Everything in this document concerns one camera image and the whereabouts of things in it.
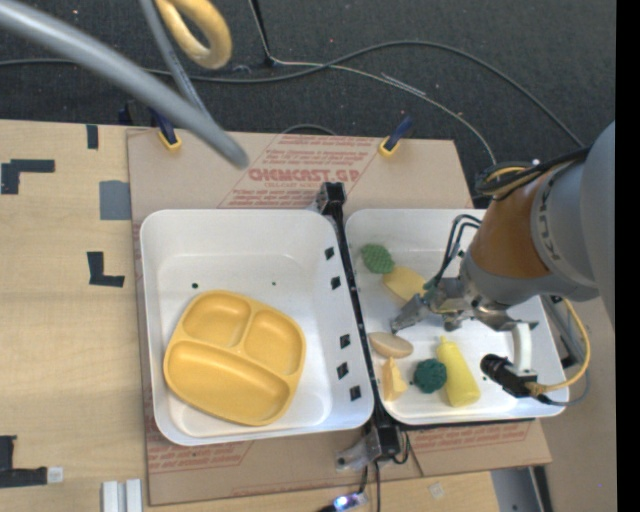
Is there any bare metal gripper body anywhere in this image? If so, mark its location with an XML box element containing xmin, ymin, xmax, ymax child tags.
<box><xmin>423</xmin><ymin>276</ymin><xmax>540</xmax><ymax>333</ymax></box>

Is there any yellow toy food piece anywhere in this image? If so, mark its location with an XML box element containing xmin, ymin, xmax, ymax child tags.
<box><xmin>381</xmin><ymin>265</ymin><xmax>429</xmax><ymax>302</ymax></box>

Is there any beige toy bread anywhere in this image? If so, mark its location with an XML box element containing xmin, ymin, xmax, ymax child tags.
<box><xmin>367</xmin><ymin>331</ymin><xmax>415</xmax><ymax>360</ymax></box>

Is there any yellow squeeze bottle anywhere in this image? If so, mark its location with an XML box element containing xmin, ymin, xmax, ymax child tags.
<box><xmin>435</xmin><ymin>335</ymin><xmax>483</xmax><ymax>408</ymax></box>

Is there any green toy broccoli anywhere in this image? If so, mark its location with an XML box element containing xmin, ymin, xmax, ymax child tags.
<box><xmin>412</xmin><ymin>357</ymin><xmax>449</xmax><ymax>395</ymax></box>

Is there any green bumpy toy vegetable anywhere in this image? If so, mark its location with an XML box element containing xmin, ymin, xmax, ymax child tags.
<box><xmin>360</xmin><ymin>243</ymin><xmax>397</xmax><ymax>276</ymax></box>

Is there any yellow toy cheese wedge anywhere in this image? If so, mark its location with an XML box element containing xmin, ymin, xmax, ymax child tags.
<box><xmin>380</xmin><ymin>355</ymin><xmax>410</xmax><ymax>402</ymax></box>

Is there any white plastic tray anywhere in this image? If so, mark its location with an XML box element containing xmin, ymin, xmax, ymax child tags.
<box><xmin>139</xmin><ymin>208</ymin><xmax>376</xmax><ymax>447</ymax></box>
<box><xmin>344</xmin><ymin>208</ymin><xmax>571</xmax><ymax>427</ymax></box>

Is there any yellow divided plate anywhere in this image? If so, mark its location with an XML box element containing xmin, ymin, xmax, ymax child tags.
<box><xmin>162</xmin><ymin>289</ymin><xmax>308</xmax><ymax>428</ymax></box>

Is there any brown cardboard board red print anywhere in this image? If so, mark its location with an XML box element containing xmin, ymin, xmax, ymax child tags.
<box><xmin>125</xmin><ymin>127</ymin><xmax>554</xmax><ymax>507</ymax></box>

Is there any black cylinder on white bracket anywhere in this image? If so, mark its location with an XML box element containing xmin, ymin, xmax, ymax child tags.
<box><xmin>479</xmin><ymin>321</ymin><xmax>540</xmax><ymax>399</ymax></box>

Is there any black block with thin wires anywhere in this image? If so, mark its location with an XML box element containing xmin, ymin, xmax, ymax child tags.
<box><xmin>318</xmin><ymin>181</ymin><xmax>348</xmax><ymax>217</ymax></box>
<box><xmin>374</xmin><ymin>424</ymin><xmax>402</xmax><ymax>459</ymax></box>

